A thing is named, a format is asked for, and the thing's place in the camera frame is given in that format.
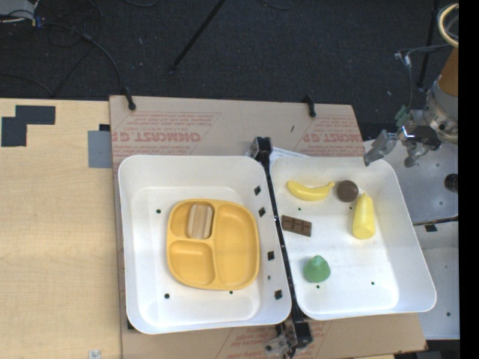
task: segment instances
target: light wood surface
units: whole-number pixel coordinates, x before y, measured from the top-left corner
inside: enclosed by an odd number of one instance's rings
[[[55,105],[26,147],[0,147],[0,358],[121,357],[112,169],[88,167],[88,130],[108,102]]]

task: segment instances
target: cardboard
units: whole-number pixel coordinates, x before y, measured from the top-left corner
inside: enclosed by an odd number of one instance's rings
[[[245,155],[255,137],[307,156],[363,156],[364,144],[350,105],[315,105],[311,118],[298,102],[110,97],[117,214],[123,358],[270,358],[265,343],[275,326],[222,328],[146,335],[128,328],[125,308],[123,241],[118,200],[118,166],[134,154]],[[416,314],[310,321],[314,341],[295,358],[352,358],[426,349]]]

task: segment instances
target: green object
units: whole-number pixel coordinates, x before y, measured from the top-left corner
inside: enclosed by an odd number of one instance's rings
[[[322,256],[316,255],[306,262],[302,273],[310,282],[319,283],[329,278],[331,268]]]

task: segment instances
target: brown round object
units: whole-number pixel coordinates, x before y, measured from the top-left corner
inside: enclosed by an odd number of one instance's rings
[[[348,179],[336,185],[336,194],[343,202],[353,202],[359,194],[358,186]]]

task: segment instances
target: black metal rod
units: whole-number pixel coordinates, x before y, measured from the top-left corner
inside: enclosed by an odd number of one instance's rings
[[[215,7],[213,10],[210,12],[208,17],[203,21],[203,24],[201,24],[200,28],[196,31],[196,33],[193,35],[192,39],[186,44],[185,48],[181,53],[178,55],[174,63],[170,67],[170,73],[174,73],[175,70],[177,69],[178,64],[183,60],[183,58],[186,56],[186,53],[192,48],[192,46],[195,44],[196,40],[201,36],[203,31],[206,29],[206,27],[210,24],[211,20],[213,17],[218,13],[222,5],[226,2],[226,0],[219,0],[218,3],[216,3]]]
[[[426,46],[430,46],[433,43],[434,30],[436,28],[436,16],[439,9],[439,0],[434,0],[433,8],[431,10],[431,21],[429,25],[429,34],[427,35]],[[419,89],[424,89],[424,78],[426,76],[427,64],[429,62],[429,53],[424,54],[422,59],[421,74],[419,76],[418,82],[416,82]]]

